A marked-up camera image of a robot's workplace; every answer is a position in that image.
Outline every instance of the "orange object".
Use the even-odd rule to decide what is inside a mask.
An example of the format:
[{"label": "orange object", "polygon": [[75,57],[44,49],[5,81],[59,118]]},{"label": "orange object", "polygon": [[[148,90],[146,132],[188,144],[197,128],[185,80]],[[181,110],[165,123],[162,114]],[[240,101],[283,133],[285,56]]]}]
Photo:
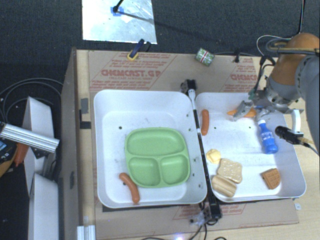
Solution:
[{"label": "orange object", "polygon": [[140,195],[136,184],[132,181],[130,176],[125,172],[120,173],[119,179],[122,180],[128,187],[131,192],[132,201],[137,204],[140,201]]},{"label": "orange object", "polygon": [[207,109],[202,110],[202,126],[201,134],[203,136],[207,135],[209,129],[209,111]]},{"label": "orange object", "polygon": [[[233,116],[235,113],[237,113],[236,109],[229,111],[227,114]],[[256,114],[256,110],[252,107],[250,108],[249,112],[244,116],[244,118],[253,118]]]},{"label": "orange object", "polygon": [[27,152],[28,152],[28,145],[18,143],[16,147],[16,155],[14,158],[15,167],[18,167],[26,158]]}]

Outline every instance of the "black carpet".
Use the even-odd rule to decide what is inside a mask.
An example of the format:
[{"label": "black carpet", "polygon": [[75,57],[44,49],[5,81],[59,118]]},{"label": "black carpet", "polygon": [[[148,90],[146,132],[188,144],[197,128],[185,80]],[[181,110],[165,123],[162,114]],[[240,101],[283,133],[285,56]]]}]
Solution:
[{"label": "black carpet", "polygon": [[[212,53],[238,50],[258,56],[258,37],[297,33],[301,4],[302,0],[152,0],[158,44],[150,52],[195,54],[202,47]],[[319,37],[319,15],[320,0],[306,0],[302,31]],[[0,92],[29,78],[63,82],[72,47],[129,51],[133,46],[84,41],[82,0],[0,0]],[[4,112],[28,95],[53,104],[58,133],[59,98],[45,86],[16,89]],[[23,114],[22,101],[10,108],[7,119],[20,126]],[[0,178],[0,239],[27,238],[28,195],[22,172],[20,166]]]}]

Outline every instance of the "hot dog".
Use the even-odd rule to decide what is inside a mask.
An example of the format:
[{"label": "hot dog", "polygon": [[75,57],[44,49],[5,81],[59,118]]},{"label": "hot dog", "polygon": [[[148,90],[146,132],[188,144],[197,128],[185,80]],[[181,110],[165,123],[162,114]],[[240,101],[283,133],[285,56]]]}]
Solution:
[{"label": "hot dog", "polygon": [[140,201],[140,195],[136,184],[132,181],[130,176],[125,172],[120,173],[119,179],[122,180],[129,188],[133,203],[137,204]]},{"label": "hot dog", "polygon": [[209,111],[207,109],[202,110],[202,126],[201,134],[203,136],[207,135],[209,129]]}]

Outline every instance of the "divided green plate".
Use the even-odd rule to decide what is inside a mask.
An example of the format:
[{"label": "divided green plate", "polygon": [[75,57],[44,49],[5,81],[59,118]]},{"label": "divided green plate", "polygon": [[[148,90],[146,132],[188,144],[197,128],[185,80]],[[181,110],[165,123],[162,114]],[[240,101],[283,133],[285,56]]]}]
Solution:
[{"label": "divided green plate", "polygon": [[133,130],[125,138],[124,149],[129,175],[140,187],[171,187],[189,178],[188,148],[184,137],[175,129]]}]

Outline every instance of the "metal sheet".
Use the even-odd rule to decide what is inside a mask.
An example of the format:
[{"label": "metal sheet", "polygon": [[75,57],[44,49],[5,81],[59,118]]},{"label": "metal sheet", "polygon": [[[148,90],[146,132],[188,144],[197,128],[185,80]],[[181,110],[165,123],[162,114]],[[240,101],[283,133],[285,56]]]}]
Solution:
[{"label": "metal sheet", "polygon": [[83,39],[137,43],[140,39],[157,44],[151,0],[124,0],[122,12],[112,8],[120,0],[82,0]]}]

